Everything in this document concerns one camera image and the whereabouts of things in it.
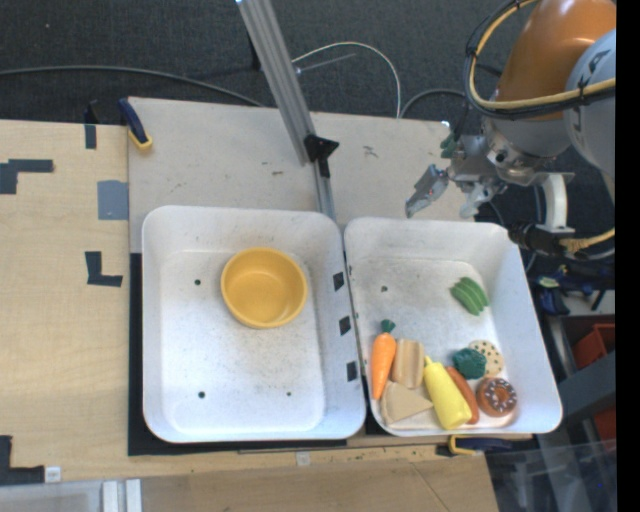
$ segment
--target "yellow bowl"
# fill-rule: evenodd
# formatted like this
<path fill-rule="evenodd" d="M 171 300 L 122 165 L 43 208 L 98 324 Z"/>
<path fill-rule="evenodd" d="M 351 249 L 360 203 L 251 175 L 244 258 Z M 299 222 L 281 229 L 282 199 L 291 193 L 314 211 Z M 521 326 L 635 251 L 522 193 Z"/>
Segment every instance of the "yellow bowl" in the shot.
<path fill-rule="evenodd" d="M 233 316 L 256 329 L 290 322 L 307 300 L 302 269 L 290 256 L 269 247 L 236 253 L 222 271 L 221 289 Z"/>

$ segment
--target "yellow cable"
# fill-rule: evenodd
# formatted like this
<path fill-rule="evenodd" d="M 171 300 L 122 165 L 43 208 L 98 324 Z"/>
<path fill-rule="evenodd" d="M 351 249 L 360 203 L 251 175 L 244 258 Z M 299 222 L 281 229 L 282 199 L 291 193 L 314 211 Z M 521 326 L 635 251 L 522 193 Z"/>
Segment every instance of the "yellow cable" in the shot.
<path fill-rule="evenodd" d="M 567 251 L 576 253 L 582 249 L 591 247 L 592 245 L 604 242 L 605 240 L 609 240 L 609 238 L 614 237 L 615 234 L 616 230 L 615 228 L 612 228 L 606 233 L 602 233 L 601 235 L 593 236 L 590 238 L 565 238 L 560 240 L 559 243 L 560 245 L 566 247 Z"/>
<path fill-rule="evenodd" d="M 491 34 L 493 34 L 494 30 L 499 25 L 501 25 L 504 22 L 504 20 L 506 20 L 519 8 L 537 1 L 538 0 L 524 0 L 520 2 L 519 6 L 512 7 L 511 9 L 503 13 L 499 18 L 497 18 L 491 25 L 489 25 L 487 30 L 483 33 L 482 37 L 480 38 L 475 55 L 472 56 L 472 60 L 471 60 L 471 69 L 469 72 L 469 89 L 470 89 L 471 96 L 473 97 L 473 100 L 481 107 L 488 108 L 488 109 L 500 109 L 500 110 L 512 110 L 512 109 L 523 108 L 523 107 L 537 107 L 537 106 L 549 105 L 556 102 L 579 98 L 580 96 L 589 96 L 590 94 L 615 87 L 616 79 L 609 78 L 607 80 L 603 80 L 602 82 L 588 85 L 583 89 L 573 89 L 572 91 L 564 91 L 558 94 L 551 94 L 548 96 L 541 96 L 538 98 L 531 98 L 526 100 L 489 101 L 480 97 L 475 86 L 475 67 L 476 67 L 478 55 L 480 55 L 480 52 L 482 51 L 485 44 L 491 37 Z"/>

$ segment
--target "mustard bottle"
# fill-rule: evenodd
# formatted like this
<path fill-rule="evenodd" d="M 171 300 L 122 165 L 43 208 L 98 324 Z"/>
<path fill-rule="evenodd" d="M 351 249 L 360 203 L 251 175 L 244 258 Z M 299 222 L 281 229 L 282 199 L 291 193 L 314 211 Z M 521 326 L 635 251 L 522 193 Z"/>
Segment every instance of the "mustard bottle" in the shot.
<path fill-rule="evenodd" d="M 471 419 L 469 404 L 442 363 L 434 363 L 429 356 L 424 360 L 424 383 L 442 428 L 451 430 L 464 425 Z"/>

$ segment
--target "wooden table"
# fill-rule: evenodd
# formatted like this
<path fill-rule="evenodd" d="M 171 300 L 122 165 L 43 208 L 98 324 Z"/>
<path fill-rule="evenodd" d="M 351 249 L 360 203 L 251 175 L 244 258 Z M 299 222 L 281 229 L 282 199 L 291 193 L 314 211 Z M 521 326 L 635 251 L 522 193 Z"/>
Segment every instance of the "wooden table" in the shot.
<path fill-rule="evenodd" d="M 424 495 L 433 510 L 463 510 L 469 500 L 475 510 L 497 510 L 484 457 L 442 458 L 430 443 L 443 439 L 358 434 L 302 457 L 296 450 L 128 456 L 129 222 L 99 219 L 97 199 L 98 182 L 128 182 L 128 138 L 120 126 L 95 128 L 97 146 L 87 148 L 81 124 L 0 121 L 0 164 L 54 165 L 18 172 L 16 193 L 0 194 L 0 435 L 13 436 L 12 467 L 56 466 L 64 481 L 199 476 L 192 490 L 204 489 L 210 472 L 266 485 L 276 474 L 303 478 L 296 469 L 303 465 L 309 482 L 346 492 L 345 479 L 382 472 L 402 485 L 418 482 L 414 498 Z M 101 252 L 102 273 L 123 276 L 120 286 L 87 283 L 87 251 Z M 178 480 L 164 482 L 149 499 Z M 460 482 L 476 495 L 456 492 Z"/>

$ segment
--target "white plastic tray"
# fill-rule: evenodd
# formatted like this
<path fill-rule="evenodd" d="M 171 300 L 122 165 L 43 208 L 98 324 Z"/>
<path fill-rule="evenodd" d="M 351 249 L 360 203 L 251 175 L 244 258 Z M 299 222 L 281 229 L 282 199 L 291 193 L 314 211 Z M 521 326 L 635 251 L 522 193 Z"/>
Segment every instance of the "white plastic tray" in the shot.
<path fill-rule="evenodd" d="M 342 439 L 362 426 L 358 347 L 355 328 L 347 329 L 353 320 L 333 221 L 314 212 L 163 206 L 146 217 L 142 245 L 143 412 L 158 437 Z M 307 303 L 283 327 L 245 327 L 222 300 L 224 264 L 251 246 L 288 253 L 307 276 Z"/>
<path fill-rule="evenodd" d="M 433 409 L 385 425 L 379 402 L 371 409 L 397 436 L 455 433 L 549 432 L 562 405 L 531 300 L 520 252 L 495 224 L 359 218 L 345 230 L 345 249 L 362 357 L 368 360 L 380 322 L 393 320 L 396 338 L 421 341 L 433 361 L 451 356 L 476 339 L 501 349 L 505 370 L 518 393 L 518 407 L 505 418 L 481 413 L 474 426 L 443 430 Z M 453 299 L 449 288 L 469 276 L 486 290 L 490 307 L 478 317 Z M 472 387 L 478 381 L 470 381 Z M 425 390 L 419 389 L 425 396 Z"/>

